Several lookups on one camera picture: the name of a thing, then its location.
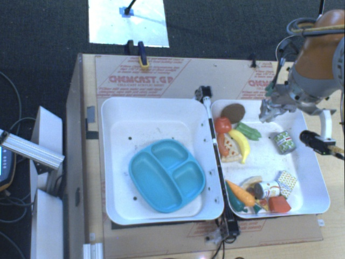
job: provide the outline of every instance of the metal rod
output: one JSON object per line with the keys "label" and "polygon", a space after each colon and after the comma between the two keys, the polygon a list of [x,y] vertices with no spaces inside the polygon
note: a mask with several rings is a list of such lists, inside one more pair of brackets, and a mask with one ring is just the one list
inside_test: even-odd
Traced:
{"label": "metal rod", "polygon": [[135,3],[136,0],[132,0],[130,5],[125,8],[125,15],[129,15],[130,9],[132,8],[133,4]]}
{"label": "metal rod", "polygon": [[325,0],[320,1],[320,8],[319,8],[319,16],[323,14],[323,10],[325,8]]}
{"label": "metal rod", "polygon": [[216,155],[216,161],[217,161],[217,169],[219,174],[219,180],[220,180],[220,187],[222,189],[223,199],[224,199],[224,213],[225,213],[225,226],[228,233],[228,239],[234,239],[236,236],[239,235],[239,227],[237,220],[234,217],[234,214],[232,213],[229,204],[227,202],[227,194],[226,194],[226,186],[222,171],[222,166],[220,164],[220,158],[219,158],[219,152],[218,152],[218,146],[217,146],[217,139],[216,139],[216,133],[215,133],[215,126],[213,124],[213,117],[211,112],[211,99],[210,97],[203,97],[203,104],[206,107],[207,115],[209,117],[209,124],[211,129],[211,136],[212,136],[212,143],[213,143],[213,149],[215,151]]}

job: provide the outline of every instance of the toy food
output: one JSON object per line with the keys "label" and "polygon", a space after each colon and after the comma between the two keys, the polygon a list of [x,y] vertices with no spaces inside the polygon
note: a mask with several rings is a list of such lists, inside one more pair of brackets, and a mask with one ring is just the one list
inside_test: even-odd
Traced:
{"label": "toy food", "polygon": [[219,153],[222,157],[226,157],[229,155],[229,150],[225,147],[225,135],[224,133],[218,133],[217,135],[217,144]]}
{"label": "toy food", "polygon": [[274,141],[281,154],[287,154],[296,149],[296,145],[287,131],[277,134]]}
{"label": "toy food", "polygon": [[227,117],[219,117],[215,121],[215,130],[217,133],[227,133],[231,131],[231,123]]}
{"label": "toy food", "polygon": [[248,212],[248,210],[244,208],[245,204],[241,202],[238,198],[236,198],[228,183],[226,183],[226,192],[227,196],[229,197],[229,202],[236,212]]}
{"label": "toy food", "polygon": [[250,146],[246,136],[244,136],[242,132],[239,132],[234,128],[229,131],[228,134],[238,143],[242,154],[241,163],[244,164],[250,152]]}
{"label": "toy food", "polygon": [[237,147],[236,142],[230,138],[227,134],[224,135],[224,147],[227,151],[229,151],[228,155],[222,156],[221,161],[222,162],[234,162],[242,159],[242,155],[239,153],[239,148]]}
{"label": "toy food", "polygon": [[262,207],[256,204],[253,206],[253,209],[254,209],[255,214],[257,214],[262,209]]}
{"label": "toy food", "polygon": [[262,209],[269,211],[267,199],[255,200],[255,203],[259,205]]}
{"label": "toy food", "polygon": [[232,183],[229,180],[226,180],[226,183],[229,185],[230,189],[234,195],[245,204],[245,206],[253,207],[255,205],[255,198],[246,190],[243,190],[238,185]]}
{"label": "toy food", "polygon": [[237,124],[236,129],[242,132],[250,140],[258,141],[261,137],[261,133],[256,128],[252,128],[242,122]]}
{"label": "toy food", "polygon": [[270,211],[274,213],[286,213],[291,210],[290,205],[287,203],[283,196],[273,196],[268,200]]}
{"label": "toy food", "polygon": [[247,190],[250,186],[253,186],[255,183],[260,183],[263,181],[263,178],[261,175],[257,175],[257,176],[252,176],[248,179],[246,179],[243,183],[242,183],[242,188]]}
{"label": "toy food", "polygon": [[279,196],[280,187],[276,181],[258,182],[254,185],[254,194],[257,199]]}
{"label": "toy food", "polygon": [[282,171],[277,182],[280,186],[280,193],[287,199],[297,183],[297,178],[287,171]]}
{"label": "toy food", "polygon": [[245,112],[243,105],[231,104],[222,110],[220,116],[227,117],[232,124],[235,124],[243,119]]}

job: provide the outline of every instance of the toy can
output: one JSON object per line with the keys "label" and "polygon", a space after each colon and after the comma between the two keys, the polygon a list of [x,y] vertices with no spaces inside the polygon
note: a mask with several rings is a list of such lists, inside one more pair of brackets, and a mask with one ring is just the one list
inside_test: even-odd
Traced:
{"label": "toy can", "polygon": [[287,131],[277,134],[274,141],[281,154],[287,154],[296,149],[296,145]]}
{"label": "toy can", "polygon": [[258,182],[254,185],[255,197],[259,200],[279,196],[280,187],[276,181]]}

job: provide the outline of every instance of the blue plastic plate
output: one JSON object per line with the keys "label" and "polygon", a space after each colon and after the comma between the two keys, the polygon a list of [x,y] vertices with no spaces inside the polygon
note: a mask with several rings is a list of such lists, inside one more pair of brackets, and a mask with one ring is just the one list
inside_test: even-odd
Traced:
{"label": "blue plastic plate", "polygon": [[181,143],[171,139],[138,152],[129,163],[129,175],[144,199],[163,213],[182,208],[205,187],[199,163]]}

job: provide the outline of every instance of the toy pizza slice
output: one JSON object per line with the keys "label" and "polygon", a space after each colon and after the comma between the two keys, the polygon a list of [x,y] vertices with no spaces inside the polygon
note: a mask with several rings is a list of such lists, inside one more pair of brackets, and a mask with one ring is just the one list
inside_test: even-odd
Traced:
{"label": "toy pizza slice", "polygon": [[229,155],[222,156],[222,162],[234,162],[242,159],[237,143],[227,134],[225,134],[224,146],[229,151]]}

